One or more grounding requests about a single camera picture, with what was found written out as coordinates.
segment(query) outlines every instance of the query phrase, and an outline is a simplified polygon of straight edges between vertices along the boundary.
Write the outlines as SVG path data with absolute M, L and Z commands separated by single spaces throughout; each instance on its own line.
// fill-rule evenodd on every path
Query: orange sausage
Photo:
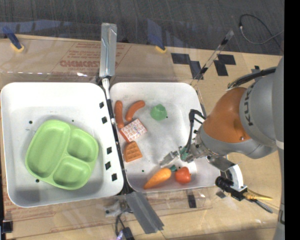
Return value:
M 115 121 L 119 129 L 125 126 L 124 119 L 122 116 L 122 109 L 123 109 L 122 102 L 120 100 L 117 100 L 114 105 L 114 114 L 115 114 Z
M 132 104 L 131 107 L 129 107 L 128 112 L 125 114 L 125 120 L 130 122 L 136 111 L 143 108 L 145 105 L 146 104 L 143 100 L 139 100 Z

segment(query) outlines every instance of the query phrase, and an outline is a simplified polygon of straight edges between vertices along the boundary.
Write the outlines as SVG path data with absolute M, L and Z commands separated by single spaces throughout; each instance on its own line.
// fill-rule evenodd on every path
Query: gray carpet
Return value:
M 0 0 L 0 26 L 10 23 L 22 34 L 99 40 L 92 25 L 107 22 L 117 24 L 118 41 L 147 44 L 155 35 L 166 46 L 209 50 L 233 30 L 226 51 L 279 55 L 284 32 L 255 45 L 245 40 L 238 24 L 243 14 L 257 17 L 244 16 L 241 23 L 247 38 L 262 43 L 284 29 L 284 9 L 285 0 Z M 40 20 L 77 24 L 38 30 Z

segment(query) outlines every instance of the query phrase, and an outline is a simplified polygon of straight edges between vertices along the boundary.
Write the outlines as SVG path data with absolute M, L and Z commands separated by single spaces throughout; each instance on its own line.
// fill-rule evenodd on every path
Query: white object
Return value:
M 115 196 L 124 184 L 104 91 L 93 83 L 14 82 L 1 90 L 2 134 L 7 192 L 20 207 L 36 207 Z M 36 182 L 26 169 L 28 146 L 50 119 L 71 123 L 95 137 L 99 154 L 87 184 L 65 190 Z
M 134 190 L 161 192 L 215 185 L 220 171 L 206 159 L 199 158 L 190 163 L 179 159 L 174 164 L 177 168 L 183 166 L 189 168 L 192 179 L 190 183 L 179 184 L 172 173 L 172 177 L 160 186 L 143 189 L 147 180 L 161 168 L 159 162 L 164 156 L 187 143 L 190 133 L 190 109 L 202 112 L 198 95 L 192 86 L 181 82 L 120 82 L 110 89 L 110 96 L 113 107 L 116 101 L 122 101 L 123 118 L 134 102 L 140 100 L 145 102 L 145 106 L 137 110 L 132 119 L 139 119 L 147 129 L 145 134 L 135 140 L 142 158 L 124 162 L 127 181 Z M 160 121 L 156 121 L 150 115 L 152 108 L 158 104 L 162 104 L 167 111 L 167 118 Z M 193 129 L 196 130 L 199 126 L 200 124 L 195 121 Z M 121 150 L 124 150 L 127 142 L 120 134 L 119 142 Z

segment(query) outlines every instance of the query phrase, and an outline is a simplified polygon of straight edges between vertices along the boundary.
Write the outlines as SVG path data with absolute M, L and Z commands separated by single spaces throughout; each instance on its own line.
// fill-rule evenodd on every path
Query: toy tomato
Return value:
M 174 173 L 175 180 L 181 184 L 187 184 L 191 181 L 191 174 L 188 167 L 182 167 Z

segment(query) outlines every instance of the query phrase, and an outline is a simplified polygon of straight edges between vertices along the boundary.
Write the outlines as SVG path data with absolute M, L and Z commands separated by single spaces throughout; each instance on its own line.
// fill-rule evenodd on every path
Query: brown waffle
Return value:
M 138 158 L 142 158 L 141 151 L 135 141 L 129 142 L 125 145 L 123 157 L 126 162 L 131 162 Z

